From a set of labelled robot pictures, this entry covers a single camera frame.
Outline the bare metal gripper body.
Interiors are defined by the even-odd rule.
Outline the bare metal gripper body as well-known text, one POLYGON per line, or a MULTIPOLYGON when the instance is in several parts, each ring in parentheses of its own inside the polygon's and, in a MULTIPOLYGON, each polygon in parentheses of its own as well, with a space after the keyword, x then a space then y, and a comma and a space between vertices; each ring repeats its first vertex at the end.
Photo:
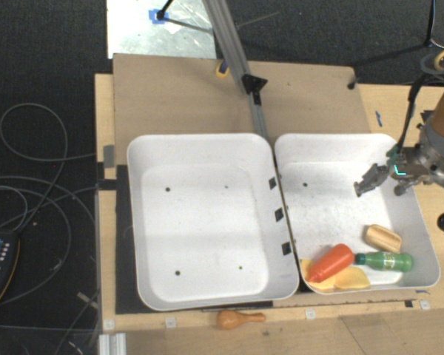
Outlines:
POLYGON ((387 165, 391 177, 398 181, 402 178, 417 180, 417 184, 437 184, 444 188, 444 160, 433 152, 424 154, 421 149, 394 149, 387 153, 387 165))

